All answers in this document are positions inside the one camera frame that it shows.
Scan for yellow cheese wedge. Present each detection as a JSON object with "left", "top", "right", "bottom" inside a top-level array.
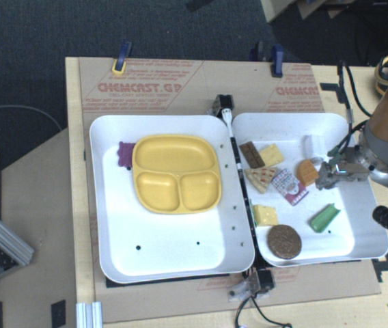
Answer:
[{"left": 258, "top": 143, "right": 285, "bottom": 168}]

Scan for brown cardboard board red print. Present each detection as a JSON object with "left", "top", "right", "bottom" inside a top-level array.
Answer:
[{"left": 77, "top": 57, "right": 383, "bottom": 324}]

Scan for yellow divided plate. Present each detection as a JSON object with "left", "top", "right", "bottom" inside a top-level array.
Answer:
[{"left": 131, "top": 134, "right": 223, "bottom": 215}]

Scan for green celery stick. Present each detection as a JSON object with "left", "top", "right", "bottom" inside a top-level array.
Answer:
[{"left": 309, "top": 202, "right": 342, "bottom": 234}]

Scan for pizza slice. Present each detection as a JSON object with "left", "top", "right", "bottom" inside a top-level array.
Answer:
[{"left": 243, "top": 166, "right": 279, "bottom": 195}]

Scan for yellow cheese block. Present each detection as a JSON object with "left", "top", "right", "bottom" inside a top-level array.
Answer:
[{"left": 252, "top": 204, "right": 279, "bottom": 227}]

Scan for thin black and white rod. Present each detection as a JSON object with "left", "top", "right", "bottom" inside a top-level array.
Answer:
[{"left": 221, "top": 108, "right": 262, "bottom": 270}]

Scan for orange bread slice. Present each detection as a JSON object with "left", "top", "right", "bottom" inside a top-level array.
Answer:
[{"left": 295, "top": 159, "right": 320, "bottom": 188}]

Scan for brown round biscuit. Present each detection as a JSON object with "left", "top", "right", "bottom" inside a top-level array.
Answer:
[{"left": 266, "top": 224, "right": 303, "bottom": 260}]

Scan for clear plastic bottle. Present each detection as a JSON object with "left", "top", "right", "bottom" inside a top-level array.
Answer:
[{"left": 303, "top": 134, "right": 327, "bottom": 165}]

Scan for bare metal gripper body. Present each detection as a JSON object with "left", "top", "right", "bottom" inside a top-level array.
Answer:
[{"left": 330, "top": 147, "right": 388, "bottom": 191}]

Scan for white plastic tray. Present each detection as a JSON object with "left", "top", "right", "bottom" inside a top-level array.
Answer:
[
  {"left": 231, "top": 112, "right": 388, "bottom": 268},
  {"left": 89, "top": 114, "right": 256, "bottom": 284}
]

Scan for purple grapes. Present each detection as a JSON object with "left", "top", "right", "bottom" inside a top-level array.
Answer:
[{"left": 116, "top": 141, "right": 137, "bottom": 168}]

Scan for pink and white packet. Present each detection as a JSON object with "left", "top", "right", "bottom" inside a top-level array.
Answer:
[{"left": 270, "top": 167, "right": 309, "bottom": 207}]

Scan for brown chocolate bar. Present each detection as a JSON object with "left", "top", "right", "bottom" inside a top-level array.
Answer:
[{"left": 238, "top": 141, "right": 266, "bottom": 169}]

